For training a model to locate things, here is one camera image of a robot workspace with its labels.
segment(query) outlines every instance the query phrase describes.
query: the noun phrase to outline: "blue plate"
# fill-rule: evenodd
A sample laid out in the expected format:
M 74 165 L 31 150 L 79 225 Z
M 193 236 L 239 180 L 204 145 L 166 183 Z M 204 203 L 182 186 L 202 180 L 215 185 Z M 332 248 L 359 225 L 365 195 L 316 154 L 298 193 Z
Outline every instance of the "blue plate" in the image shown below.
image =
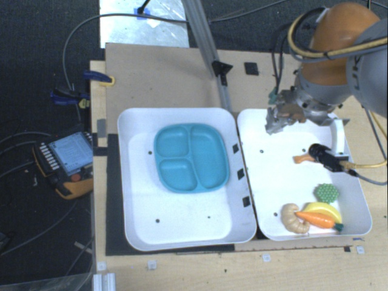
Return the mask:
M 224 141 L 209 125 L 164 127 L 155 136 L 154 152 L 160 181 L 171 191 L 210 192 L 229 179 Z

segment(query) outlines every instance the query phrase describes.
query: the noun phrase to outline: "wooden table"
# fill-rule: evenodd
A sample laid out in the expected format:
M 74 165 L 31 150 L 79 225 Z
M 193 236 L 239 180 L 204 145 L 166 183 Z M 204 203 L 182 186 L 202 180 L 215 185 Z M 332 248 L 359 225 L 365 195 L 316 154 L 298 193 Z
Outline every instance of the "wooden table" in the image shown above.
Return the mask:
M 219 56 L 222 62 L 234 65 L 227 76 L 233 111 L 266 108 L 275 82 L 270 55 L 220 50 Z M 246 75 L 244 62 L 258 63 L 259 76 Z M 297 68 L 298 63 L 286 55 L 284 88 L 293 84 Z M 107 145 L 107 133 L 117 132 L 117 116 L 126 108 L 220 105 L 215 81 L 197 49 L 110 44 L 106 63 L 93 61 L 91 69 L 107 71 L 119 87 L 115 102 L 107 104 L 115 95 L 109 91 L 112 88 L 91 83 L 92 131 L 98 133 L 99 146 Z M 346 136 L 354 160 L 380 162 L 380 151 L 360 104 L 351 97 L 336 114 L 351 119 Z M 386 119 L 379 119 L 386 129 Z M 98 127 L 98 120 L 106 124 Z M 373 227 L 357 240 L 264 240 L 236 245 L 236 251 L 229 253 L 106 256 L 106 167 L 105 156 L 94 157 L 96 260 L 106 262 L 107 271 L 116 274 L 117 290 L 386 290 L 388 286 L 386 186 L 361 183 Z M 387 167 L 360 173 L 375 180 L 387 179 Z M 358 253 L 358 246 L 364 253 Z M 149 270 L 148 261 L 156 261 L 157 268 Z

